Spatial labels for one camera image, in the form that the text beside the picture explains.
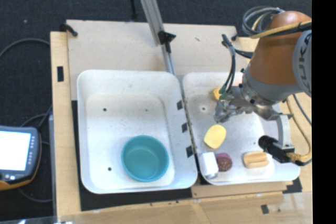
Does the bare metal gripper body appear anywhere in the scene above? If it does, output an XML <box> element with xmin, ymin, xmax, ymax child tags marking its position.
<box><xmin>218</xmin><ymin>86</ymin><xmax>282</xmax><ymax>121</ymax></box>

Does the tan bread slice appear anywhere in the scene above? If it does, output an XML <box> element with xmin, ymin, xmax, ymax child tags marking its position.
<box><xmin>242</xmin><ymin>151</ymin><xmax>270</xmax><ymax>169</ymax></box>

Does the pale wood board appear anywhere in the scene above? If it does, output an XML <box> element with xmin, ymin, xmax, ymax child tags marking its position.
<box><xmin>65</xmin><ymin>19</ymin><xmax>290</xmax><ymax>199</ymax></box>

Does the teal bowl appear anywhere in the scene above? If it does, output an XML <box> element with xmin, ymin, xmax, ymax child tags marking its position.
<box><xmin>120</xmin><ymin>134</ymin><xmax>170</xmax><ymax>183</ymax></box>

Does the black cylinder on white bracket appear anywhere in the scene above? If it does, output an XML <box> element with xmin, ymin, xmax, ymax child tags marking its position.
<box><xmin>258</xmin><ymin>113</ymin><xmax>296</xmax><ymax>164</ymax></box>

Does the yellow oval slice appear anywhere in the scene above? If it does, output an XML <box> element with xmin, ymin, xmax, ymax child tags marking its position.
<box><xmin>203</xmin><ymin>124</ymin><xmax>227</xmax><ymax>150</ymax></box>

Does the white carton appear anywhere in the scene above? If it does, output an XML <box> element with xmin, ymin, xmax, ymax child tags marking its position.
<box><xmin>198</xmin><ymin>152</ymin><xmax>219</xmax><ymax>179</ymax></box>

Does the white plastic tray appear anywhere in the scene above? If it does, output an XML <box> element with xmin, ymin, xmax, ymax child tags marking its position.
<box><xmin>76</xmin><ymin>69</ymin><xmax>198</xmax><ymax>195</ymax></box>
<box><xmin>181</xmin><ymin>71</ymin><xmax>301</xmax><ymax>186</ymax></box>

